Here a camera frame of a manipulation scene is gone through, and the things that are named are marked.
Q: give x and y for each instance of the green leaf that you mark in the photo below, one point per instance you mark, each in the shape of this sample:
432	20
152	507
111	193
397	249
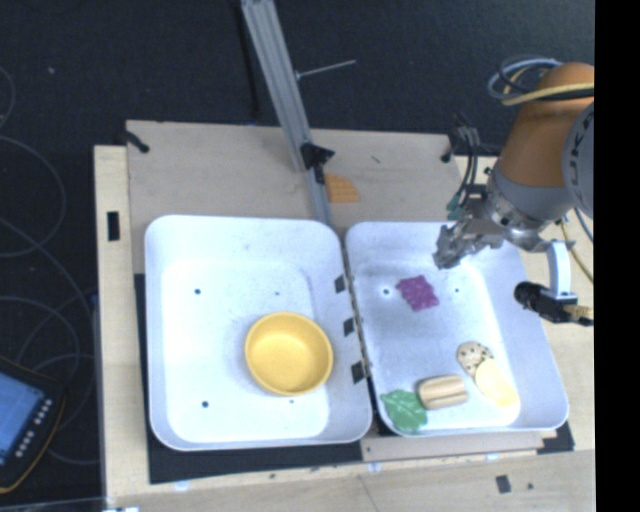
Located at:
405	410

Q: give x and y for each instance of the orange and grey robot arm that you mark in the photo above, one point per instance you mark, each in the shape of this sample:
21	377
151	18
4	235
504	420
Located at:
537	150

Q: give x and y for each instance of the black cylinder on white bracket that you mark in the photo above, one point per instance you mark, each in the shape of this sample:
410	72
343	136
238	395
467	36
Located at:
542	300

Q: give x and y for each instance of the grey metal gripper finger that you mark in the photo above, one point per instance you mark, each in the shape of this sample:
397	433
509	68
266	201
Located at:
464	252
442	250

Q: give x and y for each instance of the orange ribbed wedge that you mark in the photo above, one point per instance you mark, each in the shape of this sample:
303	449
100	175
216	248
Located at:
342	190

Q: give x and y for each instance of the yellow bowl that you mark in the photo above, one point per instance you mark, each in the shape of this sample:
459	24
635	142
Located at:
289	354

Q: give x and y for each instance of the white plastic tray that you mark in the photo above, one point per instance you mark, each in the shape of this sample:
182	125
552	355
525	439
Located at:
430	345
215	340

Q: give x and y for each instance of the chocolate chip biscuit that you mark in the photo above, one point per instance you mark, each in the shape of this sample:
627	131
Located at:
469	355

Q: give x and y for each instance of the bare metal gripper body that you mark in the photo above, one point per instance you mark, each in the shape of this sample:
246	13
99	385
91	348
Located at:
500	234

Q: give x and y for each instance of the tan bread roll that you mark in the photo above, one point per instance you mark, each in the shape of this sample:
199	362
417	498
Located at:
442	392

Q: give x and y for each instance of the brown cardboard board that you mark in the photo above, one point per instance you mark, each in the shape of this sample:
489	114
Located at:
225	170

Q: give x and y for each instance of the pale yellow oval piece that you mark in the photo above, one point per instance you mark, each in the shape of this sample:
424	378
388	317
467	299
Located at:
496	384

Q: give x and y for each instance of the purple grapes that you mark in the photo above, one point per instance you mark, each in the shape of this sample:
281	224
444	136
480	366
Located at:
418	293

